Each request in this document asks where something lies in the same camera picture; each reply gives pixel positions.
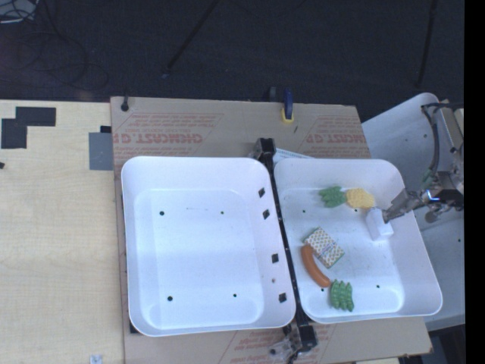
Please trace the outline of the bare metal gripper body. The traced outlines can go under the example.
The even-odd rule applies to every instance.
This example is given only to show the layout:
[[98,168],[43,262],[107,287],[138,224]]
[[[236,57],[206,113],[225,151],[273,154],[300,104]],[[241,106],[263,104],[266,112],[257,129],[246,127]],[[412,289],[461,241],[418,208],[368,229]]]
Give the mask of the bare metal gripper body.
[[445,171],[432,174],[428,171],[416,192],[409,192],[412,209],[428,207],[432,212],[462,210],[462,192],[452,182],[452,177]]

